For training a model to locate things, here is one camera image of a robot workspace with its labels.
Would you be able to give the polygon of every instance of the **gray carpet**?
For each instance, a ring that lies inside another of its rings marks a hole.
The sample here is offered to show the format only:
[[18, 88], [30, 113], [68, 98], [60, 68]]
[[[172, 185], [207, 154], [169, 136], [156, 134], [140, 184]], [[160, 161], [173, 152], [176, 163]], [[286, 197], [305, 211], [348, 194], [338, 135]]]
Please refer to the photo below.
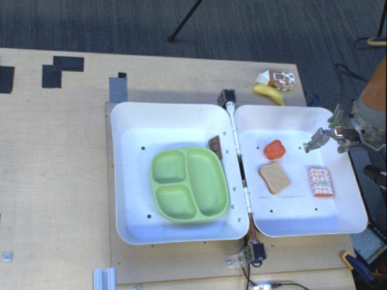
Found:
[[[306, 93], [333, 110], [334, 63], [369, 78], [386, 54], [357, 51], [376, 36], [384, 0], [0, 0], [0, 47], [295, 63]], [[343, 79], [345, 108], [364, 83]]]

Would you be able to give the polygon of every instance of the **black tape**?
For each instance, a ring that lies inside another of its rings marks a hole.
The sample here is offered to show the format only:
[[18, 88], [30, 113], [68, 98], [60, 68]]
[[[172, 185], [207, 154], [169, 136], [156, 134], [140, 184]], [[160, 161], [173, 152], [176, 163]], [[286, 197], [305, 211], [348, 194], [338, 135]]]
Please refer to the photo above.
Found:
[[13, 66], [0, 66], [0, 94], [10, 94], [13, 89], [15, 68]]
[[54, 56], [54, 71], [83, 72], [83, 57]]
[[62, 72], [55, 71], [53, 65], [43, 65], [42, 88], [62, 88]]
[[61, 88], [62, 71], [83, 72], [83, 57], [54, 56], [53, 65], [43, 65], [42, 87]]

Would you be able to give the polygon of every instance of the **yellow banana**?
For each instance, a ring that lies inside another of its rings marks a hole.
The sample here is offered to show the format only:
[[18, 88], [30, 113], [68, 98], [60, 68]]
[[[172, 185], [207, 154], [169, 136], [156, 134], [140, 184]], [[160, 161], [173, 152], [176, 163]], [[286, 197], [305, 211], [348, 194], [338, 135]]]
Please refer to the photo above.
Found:
[[266, 95], [271, 98], [278, 105], [285, 105], [284, 96], [275, 88], [258, 84], [254, 87], [254, 91], [258, 94]]

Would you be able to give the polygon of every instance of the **slice of bread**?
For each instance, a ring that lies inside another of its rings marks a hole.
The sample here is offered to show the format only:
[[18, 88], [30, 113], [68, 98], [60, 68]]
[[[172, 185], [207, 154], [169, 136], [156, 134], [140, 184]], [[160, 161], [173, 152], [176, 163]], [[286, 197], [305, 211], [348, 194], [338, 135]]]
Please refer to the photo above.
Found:
[[289, 177], [277, 162], [269, 166], [262, 166], [258, 172], [265, 180], [269, 191], [274, 195], [277, 195], [290, 185]]

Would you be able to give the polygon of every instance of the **metal bracket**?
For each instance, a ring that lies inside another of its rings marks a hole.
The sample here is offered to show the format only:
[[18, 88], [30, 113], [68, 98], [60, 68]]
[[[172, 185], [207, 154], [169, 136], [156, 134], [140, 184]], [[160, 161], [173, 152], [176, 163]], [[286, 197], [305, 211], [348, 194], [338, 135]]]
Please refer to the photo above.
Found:
[[116, 290], [115, 268], [94, 269], [94, 290]]
[[225, 109], [227, 102], [232, 102], [232, 103], [236, 102], [234, 90], [223, 89], [222, 92], [220, 93], [218, 97], [218, 105]]
[[119, 73], [118, 77], [109, 78], [109, 101], [121, 103], [128, 101], [128, 87], [125, 73]]
[[266, 252], [263, 243], [250, 243], [237, 254], [226, 256], [228, 268], [241, 268], [252, 263], [258, 266], [266, 259]]
[[313, 149], [320, 148], [321, 146], [325, 145], [330, 138], [331, 136], [329, 130], [323, 130], [322, 128], [319, 128], [317, 132], [312, 135], [311, 141], [304, 143], [305, 152], [308, 153]]

